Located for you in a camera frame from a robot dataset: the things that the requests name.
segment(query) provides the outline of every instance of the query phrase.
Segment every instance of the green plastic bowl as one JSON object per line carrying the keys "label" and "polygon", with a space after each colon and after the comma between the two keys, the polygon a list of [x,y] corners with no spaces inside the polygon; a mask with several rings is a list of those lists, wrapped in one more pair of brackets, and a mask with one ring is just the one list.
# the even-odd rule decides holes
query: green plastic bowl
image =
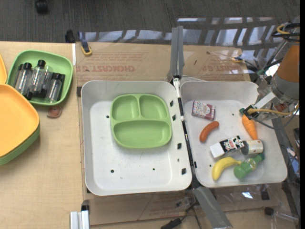
{"label": "green plastic bowl", "polygon": [[51,52],[45,52],[40,50],[25,50],[19,53],[10,68],[9,75],[6,84],[13,85],[15,74],[18,70],[19,65],[29,62],[32,64],[33,68],[37,65],[38,60],[44,60],[46,66],[50,66],[53,72],[65,75],[63,85],[61,86],[61,98],[54,103],[47,103],[43,98],[32,97],[29,102],[31,104],[44,105],[44,106],[54,106],[60,104],[67,96],[73,76],[73,65],[71,61],[63,56],[54,54]]}
{"label": "green plastic bowl", "polygon": [[111,105],[115,141],[126,148],[153,148],[172,138],[172,124],[164,100],[154,94],[124,94]]}

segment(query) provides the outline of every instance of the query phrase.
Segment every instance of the stack of plates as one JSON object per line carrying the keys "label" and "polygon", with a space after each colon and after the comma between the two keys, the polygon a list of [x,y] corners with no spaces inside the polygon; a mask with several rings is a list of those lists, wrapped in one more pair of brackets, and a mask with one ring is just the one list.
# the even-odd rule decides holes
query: stack of plates
{"label": "stack of plates", "polygon": [[0,165],[20,155],[40,134],[37,111],[15,88],[5,84],[6,80],[0,57]]}

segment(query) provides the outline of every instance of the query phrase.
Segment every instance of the toy carrot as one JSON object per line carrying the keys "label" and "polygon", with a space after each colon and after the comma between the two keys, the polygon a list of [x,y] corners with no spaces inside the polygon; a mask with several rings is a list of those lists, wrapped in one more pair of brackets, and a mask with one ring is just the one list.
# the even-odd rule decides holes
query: toy carrot
{"label": "toy carrot", "polygon": [[257,132],[256,132],[256,127],[255,127],[254,120],[248,119],[248,117],[246,115],[243,115],[242,122],[243,122],[243,125],[244,125],[246,131],[251,136],[251,138],[253,140],[257,140],[258,137],[257,137]]}

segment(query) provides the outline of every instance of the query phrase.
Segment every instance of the toy banana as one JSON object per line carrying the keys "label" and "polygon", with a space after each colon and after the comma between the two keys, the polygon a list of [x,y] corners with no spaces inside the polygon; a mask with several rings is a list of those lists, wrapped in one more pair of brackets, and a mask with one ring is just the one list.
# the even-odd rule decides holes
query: toy banana
{"label": "toy banana", "polygon": [[232,165],[240,165],[242,162],[240,160],[235,160],[232,157],[225,157],[218,160],[212,168],[213,180],[218,180],[223,170]]}

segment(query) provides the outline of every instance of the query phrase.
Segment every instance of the toy sausage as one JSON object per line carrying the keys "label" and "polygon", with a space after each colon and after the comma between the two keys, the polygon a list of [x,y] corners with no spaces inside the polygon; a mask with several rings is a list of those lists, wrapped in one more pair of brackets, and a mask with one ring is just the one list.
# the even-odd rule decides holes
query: toy sausage
{"label": "toy sausage", "polygon": [[200,136],[199,136],[199,140],[201,142],[205,142],[206,141],[206,138],[208,137],[209,133],[215,129],[219,127],[219,122],[218,121],[213,121],[211,122],[210,124],[208,124],[200,133]]}

